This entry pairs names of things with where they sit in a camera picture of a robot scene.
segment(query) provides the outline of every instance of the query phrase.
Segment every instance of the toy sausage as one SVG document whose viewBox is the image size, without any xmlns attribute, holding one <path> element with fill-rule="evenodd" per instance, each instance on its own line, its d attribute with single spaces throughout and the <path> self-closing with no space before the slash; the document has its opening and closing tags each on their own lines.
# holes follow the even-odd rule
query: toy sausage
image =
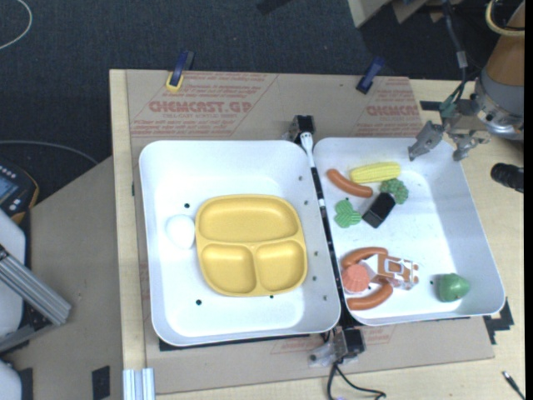
<svg viewBox="0 0 533 400">
<path fill-rule="evenodd" d="M 326 175 L 337 188 L 340 188 L 345 193 L 363 198 L 372 197 L 372 188 L 368 187 L 367 185 L 360 185 L 350 181 L 350 179 L 343 177 L 342 174 L 336 169 L 329 169 L 326 172 Z"/>
<path fill-rule="evenodd" d="M 383 304 L 392 295 L 392 285 L 384 282 L 381 288 L 366 297 L 350 297 L 346 300 L 352 311 L 367 310 Z"/>
<path fill-rule="evenodd" d="M 349 255 L 347 255 L 342 260 L 342 267 L 348 268 L 354 263 L 358 263 L 359 261 L 363 259 L 367 259 L 368 257 L 371 257 L 372 255 L 376 254 L 382 254 L 382 255 L 388 255 L 389 252 L 384 247 L 362 247 L 360 249 L 356 249 L 353 252 L 351 252 Z"/>
</svg>

